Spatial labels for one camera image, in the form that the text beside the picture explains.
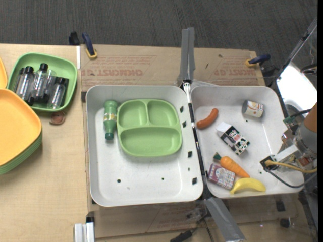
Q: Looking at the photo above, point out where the orange sausage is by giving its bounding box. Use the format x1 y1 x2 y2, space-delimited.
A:
196 108 219 130

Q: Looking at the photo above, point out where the purple packet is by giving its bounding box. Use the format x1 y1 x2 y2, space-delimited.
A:
206 162 236 191

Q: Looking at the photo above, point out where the green square plate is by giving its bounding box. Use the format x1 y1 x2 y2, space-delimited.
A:
7 52 78 112

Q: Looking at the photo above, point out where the thin black and white rod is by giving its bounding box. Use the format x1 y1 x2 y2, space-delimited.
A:
183 82 208 199

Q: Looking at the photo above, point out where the white plastic tray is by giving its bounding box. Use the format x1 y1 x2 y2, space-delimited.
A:
189 85 306 200
85 84 204 208

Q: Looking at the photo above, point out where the yellow banana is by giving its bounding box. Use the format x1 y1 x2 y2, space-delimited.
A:
229 177 267 195

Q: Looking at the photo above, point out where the green bottle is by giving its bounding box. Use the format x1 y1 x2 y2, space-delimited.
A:
103 99 119 140

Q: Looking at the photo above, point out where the orange carrot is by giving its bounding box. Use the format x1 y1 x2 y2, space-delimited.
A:
213 152 251 178

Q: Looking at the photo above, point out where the brown cardboard board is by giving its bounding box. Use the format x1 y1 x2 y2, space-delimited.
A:
80 43 297 239

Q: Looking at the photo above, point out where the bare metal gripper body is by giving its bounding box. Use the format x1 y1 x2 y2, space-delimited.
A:
281 129 318 172

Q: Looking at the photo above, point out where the black and white carton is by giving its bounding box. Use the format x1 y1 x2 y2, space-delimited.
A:
216 122 251 156

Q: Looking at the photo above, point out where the green divided plate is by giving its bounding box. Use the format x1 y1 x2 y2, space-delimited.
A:
116 99 183 157

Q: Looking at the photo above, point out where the yellow plate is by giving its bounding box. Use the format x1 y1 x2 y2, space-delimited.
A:
0 88 42 166
0 56 9 89

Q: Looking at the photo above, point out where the clear plastic bottle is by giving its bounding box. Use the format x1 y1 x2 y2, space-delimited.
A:
32 63 49 99
47 77 67 110
15 66 35 101

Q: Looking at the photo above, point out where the brown biscuit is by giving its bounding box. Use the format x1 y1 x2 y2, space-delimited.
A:
49 110 67 126

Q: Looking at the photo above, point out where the small white can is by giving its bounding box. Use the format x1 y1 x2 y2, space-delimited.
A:
241 99 264 118

